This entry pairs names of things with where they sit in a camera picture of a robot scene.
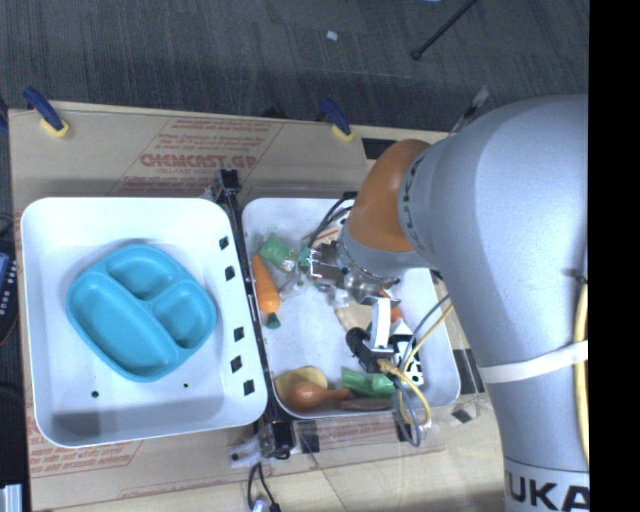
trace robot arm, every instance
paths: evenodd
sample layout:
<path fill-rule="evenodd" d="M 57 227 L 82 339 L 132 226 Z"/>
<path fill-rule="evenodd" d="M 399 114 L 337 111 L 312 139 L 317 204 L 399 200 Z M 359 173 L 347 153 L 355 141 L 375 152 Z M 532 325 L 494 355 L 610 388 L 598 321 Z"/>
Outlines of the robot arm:
<path fill-rule="evenodd" d="M 523 101 L 431 147 L 389 148 L 343 230 L 338 259 L 360 272 L 352 289 L 439 270 L 480 367 L 570 344 L 587 247 L 587 103 Z M 589 510 L 572 367 L 487 389 L 507 510 Z"/>

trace cardboard table surface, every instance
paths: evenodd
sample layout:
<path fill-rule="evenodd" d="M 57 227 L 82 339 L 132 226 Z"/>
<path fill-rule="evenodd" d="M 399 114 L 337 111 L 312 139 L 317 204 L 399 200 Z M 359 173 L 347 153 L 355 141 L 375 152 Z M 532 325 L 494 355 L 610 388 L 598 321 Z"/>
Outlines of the cardboard table surface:
<path fill-rule="evenodd" d="M 320 123 L 53 105 L 70 125 L 62 139 L 42 129 L 37 112 L 10 112 L 17 226 L 22 211 L 43 197 L 199 197 L 220 168 L 239 171 L 242 204 L 263 196 L 338 197 L 359 188 L 373 165 L 363 139 L 384 145 L 445 136 L 354 126 L 347 143 Z M 16 246 L 20 261 L 19 232 Z M 447 327 L 454 348 L 464 350 L 455 317 Z M 81 449 L 47 441 L 35 422 L 28 332 L 21 332 L 33 510 L 247 510 L 249 470 L 230 466 L 227 447 L 246 441 L 250 426 Z M 266 462 L 267 483 L 283 511 L 502 510 L 496 421 L 486 396 L 459 402 L 469 400 L 465 410 L 480 412 L 475 419 L 462 424 L 451 416 L 460 404 L 438 409 L 417 450 L 397 442 L 390 415 L 323 420 L 324 449 Z M 254 484 L 258 492 L 264 494 Z"/>

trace blue plate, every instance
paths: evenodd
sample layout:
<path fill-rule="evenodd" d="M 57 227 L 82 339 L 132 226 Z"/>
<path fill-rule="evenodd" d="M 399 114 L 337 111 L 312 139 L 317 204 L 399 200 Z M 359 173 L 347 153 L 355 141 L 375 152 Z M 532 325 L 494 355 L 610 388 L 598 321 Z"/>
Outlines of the blue plate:
<path fill-rule="evenodd" d="M 69 320 L 109 366 L 136 381 L 175 370 L 209 338 L 211 297 L 173 258 L 130 245 L 98 261 L 71 285 Z"/>

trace white tray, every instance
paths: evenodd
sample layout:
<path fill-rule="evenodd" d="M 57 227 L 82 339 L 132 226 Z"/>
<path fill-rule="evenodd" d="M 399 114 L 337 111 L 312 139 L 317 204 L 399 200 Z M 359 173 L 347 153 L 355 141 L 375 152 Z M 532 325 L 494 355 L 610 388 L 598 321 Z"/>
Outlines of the white tray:
<path fill-rule="evenodd" d="M 243 212 L 250 256 L 270 234 L 298 249 L 300 241 L 317 227 L 334 203 L 333 199 L 261 198 L 251 201 Z M 275 271 L 271 274 L 276 285 L 284 283 L 283 273 Z M 392 292 L 402 300 L 404 319 L 411 329 L 438 302 L 427 269 L 408 271 Z M 426 332 L 437 316 L 426 323 L 421 333 Z M 263 328 L 272 380 L 288 370 L 311 365 L 324 372 L 330 388 L 338 388 L 345 369 L 364 372 L 346 344 L 345 329 L 326 294 L 309 287 L 304 294 L 283 301 L 278 318 L 282 323 L 279 329 Z M 419 356 L 425 378 L 421 390 L 430 405 L 438 407 L 455 401 L 460 392 L 460 378 L 444 325 L 425 343 Z M 417 399 L 413 403 L 420 407 Z M 331 404 L 309 413 L 294 412 L 284 404 L 280 405 L 292 416 L 304 419 L 354 414 Z"/>
<path fill-rule="evenodd" d="M 79 447 L 197 432 L 246 425 L 264 412 L 266 383 L 231 226 L 220 207 L 202 199 L 47 198 L 25 209 L 21 227 L 35 417 L 50 441 Z M 132 243 L 155 245 L 176 259 L 218 309 L 203 346 L 154 382 L 127 379 L 107 366 L 65 311 L 75 278 Z M 235 274 L 230 280 L 228 267 Z M 238 357 L 241 367 L 233 371 Z"/>

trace dark gray floor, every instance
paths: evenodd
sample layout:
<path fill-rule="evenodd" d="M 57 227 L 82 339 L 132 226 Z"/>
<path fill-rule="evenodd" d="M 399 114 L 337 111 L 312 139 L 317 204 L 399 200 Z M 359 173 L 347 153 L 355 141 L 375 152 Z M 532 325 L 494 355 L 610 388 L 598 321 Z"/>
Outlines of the dark gray floor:
<path fill-rule="evenodd" d="M 224 114 L 279 105 L 305 120 L 328 95 L 352 123 L 448 130 L 483 85 L 485 109 L 588 91 L 588 0 L 479 0 L 413 61 L 463 3 L 2 0 L 0 94 L 14 108 L 32 85 L 52 99 Z M 11 211 L 9 173 L 3 138 L 0 212 Z M 0 347 L 0 383 L 21 385 L 16 334 Z M 0 409 L 0 435 L 13 436 L 0 470 L 22 453 L 11 407 Z"/>

